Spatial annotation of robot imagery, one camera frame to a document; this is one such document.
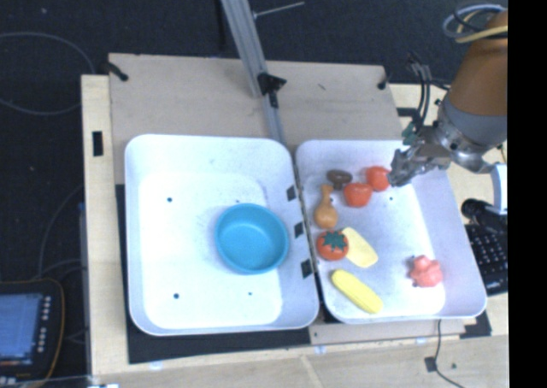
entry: white surface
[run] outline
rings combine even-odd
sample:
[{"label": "white surface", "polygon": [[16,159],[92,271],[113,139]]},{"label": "white surface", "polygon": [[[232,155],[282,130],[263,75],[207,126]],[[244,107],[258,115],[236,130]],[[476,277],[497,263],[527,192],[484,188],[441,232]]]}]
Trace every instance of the white surface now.
[{"label": "white surface", "polygon": [[[364,169],[373,165],[390,168],[399,147],[401,142],[395,140],[315,140],[298,148],[297,167],[313,241],[324,231],[313,222],[313,213],[321,199],[321,184],[329,183],[326,172],[342,169],[352,173],[353,181],[364,182]],[[368,268],[348,259],[331,262],[317,256],[326,306],[339,320],[472,317],[484,310],[484,286],[445,172],[424,174],[404,187],[375,192],[363,208],[348,207],[341,191],[334,191],[331,199],[338,211],[335,229],[355,228],[379,256]],[[433,288],[413,286],[408,274],[413,256],[419,255],[439,260],[443,283]],[[370,286],[384,302],[382,311],[370,315],[337,290],[330,275],[338,268]]]},{"label": "white surface", "polygon": [[[270,139],[143,135],[126,148],[129,306],[152,335],[304,327],[318,311],[288,151]],[[236,203],[271,209],[291,247],[273,271],[233,272],[215,248],[218,216]]]}]

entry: toy food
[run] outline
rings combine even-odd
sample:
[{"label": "toy food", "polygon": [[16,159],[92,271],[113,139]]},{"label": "toy food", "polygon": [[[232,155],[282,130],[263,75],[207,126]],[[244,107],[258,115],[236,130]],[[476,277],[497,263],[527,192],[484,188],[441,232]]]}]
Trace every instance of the toy food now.
[{"label": "toy food", "polygon": [[443,272],[438,261],[432,261],[422,255],[414,258],[414,267],[410,271],[410,278],[417,286],[432,287],[443,280]]},{"label": "toy food", "polygon": [[353,176],[340,169],[332,169],[326,173],[326,177],[332,182],[332,187],[335,191],[341,191],[344,185],[350,183],[353,180]]},{"label": "toy food", "polygon": [[348,254],[347,237],[339,230],[328,230],[317,238],[317,252],[328,261],[339,261]]},{"label": "toy food", "polygon": [[315,224],[320,228],[333,228],[338,222],[338,212],[331,204],[331,185],[321,185],[321,201],[314,211]]},{"label": "toy food", "polygon": [[373,195],[373,187],[368,183],[348,183],[344,186],[344,197],[348,206],[363,207],[368,204]]},{"label": "toy food", "polygon": [[365,170],[365,177],[375,191],[385,191],[390,187],[390,182],[387,179],[389,169],[381,166],[371,166]]},{"label": "toy food", "polygon": [[369,314],[377,314],[384,307],[384,303],[376,292],[362,283],[352,273],[337,269],[332,273],[331,280],[339,291],[357,307],[369,312]]},{"label": "toy food", "polygon": [[346,227],[342,230],[342,233],[347,237],[350,245],[346,255],[348,260],[362,268],[371,267],[378,261],[378,255],[374,248],[356,230]]}]

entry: blue screen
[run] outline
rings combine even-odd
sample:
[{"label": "blue screen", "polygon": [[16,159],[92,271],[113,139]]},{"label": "blue screen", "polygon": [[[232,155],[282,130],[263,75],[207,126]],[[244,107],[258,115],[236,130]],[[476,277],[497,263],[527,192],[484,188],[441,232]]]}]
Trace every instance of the blue screen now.
[{"label": "blue screen", "polygon": [[32,357],[41,300],[38,293],[0,295],[0,360]]}]

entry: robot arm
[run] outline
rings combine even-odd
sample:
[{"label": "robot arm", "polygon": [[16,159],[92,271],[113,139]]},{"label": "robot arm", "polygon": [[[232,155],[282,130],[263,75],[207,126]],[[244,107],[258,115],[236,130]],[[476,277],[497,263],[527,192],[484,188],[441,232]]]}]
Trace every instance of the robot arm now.
[{"label": "robot arm", "polygon": [[[466,10],[478,14],[482,8],[475,5]],[[485,29],[460,37],[473,43],[438,106],[438,118],[431,126],[419,125],[409,147],[395,152],[388,175],[391,185],[406,185],[416,175],[446,169],[452,162],[504,181],[499,165],[485,162],[483,155],[507,138],[508,10],[498,6],[486,10],[494,15]],[[455,16],[461,26],[473,27],[457,12]],[[496,201],[496,207],[506,212],[505,196],[497,194]]]}]

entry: corn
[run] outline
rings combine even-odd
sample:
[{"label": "corn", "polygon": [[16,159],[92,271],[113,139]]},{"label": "corn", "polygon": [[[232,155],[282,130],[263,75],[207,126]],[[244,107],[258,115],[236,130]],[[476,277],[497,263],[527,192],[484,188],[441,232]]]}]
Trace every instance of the corn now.
[{"label": "corn", "polygon": [[372,267],[378,261],[378,255],[374,248],[351,227],[346,227],[342,233],[348,239],[349,250],[346,258],[355,263],[358,267]]},{"label": "corn", "polygon": [[352,273],[337,269],[332,273],[331,280],[339,291],[369,314],[377,314],[384,307],[384,303],[376,292],[362,283]]}]

